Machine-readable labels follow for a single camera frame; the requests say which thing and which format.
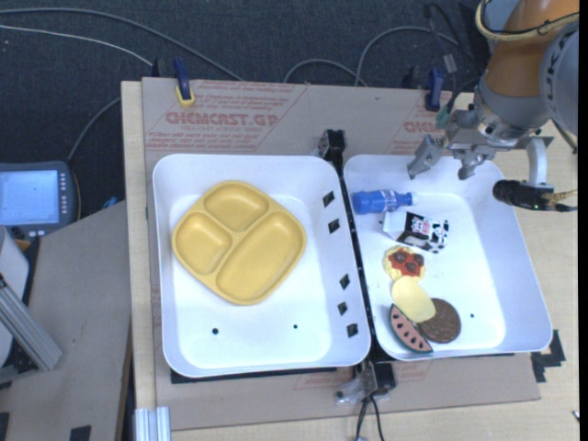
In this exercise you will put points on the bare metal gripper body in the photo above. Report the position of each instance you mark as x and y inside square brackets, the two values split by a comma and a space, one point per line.
[478, 137]

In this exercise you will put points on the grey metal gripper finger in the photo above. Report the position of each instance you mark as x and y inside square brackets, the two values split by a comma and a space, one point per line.
[422, 158]
[469, 166]

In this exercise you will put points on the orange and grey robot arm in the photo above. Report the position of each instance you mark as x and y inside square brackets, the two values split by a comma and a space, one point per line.
[526, 62]

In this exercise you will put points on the blue plastic bottle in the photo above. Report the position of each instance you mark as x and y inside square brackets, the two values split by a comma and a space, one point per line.
[379, 200]

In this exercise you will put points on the black and white milk carton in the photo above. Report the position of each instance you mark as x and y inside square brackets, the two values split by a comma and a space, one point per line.
[425, 232]

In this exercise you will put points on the white plastic tray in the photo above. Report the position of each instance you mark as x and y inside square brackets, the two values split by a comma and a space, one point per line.
[257, 342]
[500, 264]

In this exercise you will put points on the yellow pasta with meatballs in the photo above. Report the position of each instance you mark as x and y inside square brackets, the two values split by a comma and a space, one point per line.
[404, 261]

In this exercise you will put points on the pale yellow oval chip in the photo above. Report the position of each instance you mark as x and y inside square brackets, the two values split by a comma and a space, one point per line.
[412, 300]

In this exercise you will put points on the brown cardboard board red print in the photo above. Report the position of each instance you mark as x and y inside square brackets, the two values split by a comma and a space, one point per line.
[285, 117]

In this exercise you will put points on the brown round biscuit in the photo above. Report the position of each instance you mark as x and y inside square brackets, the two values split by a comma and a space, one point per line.
[444, 324]

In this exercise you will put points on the red watermelon slice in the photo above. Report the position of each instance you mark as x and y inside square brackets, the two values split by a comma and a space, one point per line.
[406, 333]

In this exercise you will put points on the yellow divided plate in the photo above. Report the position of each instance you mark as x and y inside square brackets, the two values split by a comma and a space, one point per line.
[239, 241]

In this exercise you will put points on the black cylinder on white bracket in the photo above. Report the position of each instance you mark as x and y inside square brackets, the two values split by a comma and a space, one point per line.
[528, 186]

